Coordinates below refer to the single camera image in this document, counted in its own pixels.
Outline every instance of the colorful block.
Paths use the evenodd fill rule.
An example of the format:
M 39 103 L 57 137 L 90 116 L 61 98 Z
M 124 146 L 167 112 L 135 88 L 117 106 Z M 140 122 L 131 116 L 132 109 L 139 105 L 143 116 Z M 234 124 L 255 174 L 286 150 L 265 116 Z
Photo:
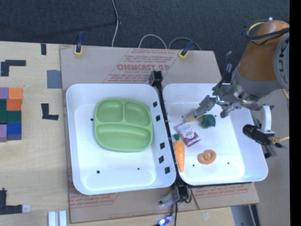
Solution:
M 0 87 L 0 142 L 22 139 L 22 88 Z
M 7 111 L 7 122 L 21 122 L 21 111 Z
M 7 142 L 7 125 L 0 125 L 0 142 Z
M 0 111 L 6 111 L 6 101 L 7 99 L 0 99 Z
M 22 88 L 8 88 L 9 99 L 20 99 L 23 101 L 23 89 Z
M 8 112 L 0 111 L 0 124 L 6 124 L 8 122 Z
M 22 125 L 20 122 L 7 123 L 7 140 L 21 140 Z
M 0 88 L 0 99 L 8 99 L 8 88 L 7 87 Z
M 6 110 L 7 111 L 20 111 L 21 110 L 21 100 L 20 99 L 7 99 Z

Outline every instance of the orange carrot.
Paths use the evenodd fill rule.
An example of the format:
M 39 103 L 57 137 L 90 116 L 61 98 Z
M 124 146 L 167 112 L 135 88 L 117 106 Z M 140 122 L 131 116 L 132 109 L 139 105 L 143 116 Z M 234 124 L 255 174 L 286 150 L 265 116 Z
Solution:
M 175 134 L 174 135 L 176 141 L 174 143 L 174 153 L 175 157 L 177 159 L 179 171 L 183 172 L 184 171 L 184 143 L 180 141 L 180 135 Z

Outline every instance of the green divided plate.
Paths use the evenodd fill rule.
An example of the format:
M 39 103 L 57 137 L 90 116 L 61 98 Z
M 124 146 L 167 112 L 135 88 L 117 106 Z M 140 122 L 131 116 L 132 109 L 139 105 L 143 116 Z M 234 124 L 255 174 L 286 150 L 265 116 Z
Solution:
M 152 144 L 151 113 L 134 100 L 108 98 L 95 110 L 94 133 L 100 146 L 117 152 L 139 152 Z

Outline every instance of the toy pretzel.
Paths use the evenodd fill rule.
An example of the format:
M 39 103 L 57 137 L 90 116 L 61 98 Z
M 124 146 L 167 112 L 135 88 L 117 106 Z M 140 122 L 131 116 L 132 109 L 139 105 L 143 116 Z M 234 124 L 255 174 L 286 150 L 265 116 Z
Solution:
M 216 158 L 216 153 L 213 150 L 206 150 L 205 153 L 198 155 L 198 161 L 202 164 L 210 164 Z

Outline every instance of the green block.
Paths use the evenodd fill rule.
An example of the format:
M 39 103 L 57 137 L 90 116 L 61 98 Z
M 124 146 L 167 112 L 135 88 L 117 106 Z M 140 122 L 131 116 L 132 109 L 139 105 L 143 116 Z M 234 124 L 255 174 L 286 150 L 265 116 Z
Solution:
M 0 124 L 6 124 L 8 122 L 8 113 L 6 110 L 0 110 Z
M 8 111 L 8 122 L 21 122 L 21 111 Z
M 0 111 L 6 111 L 6 99 L 0 99 Z

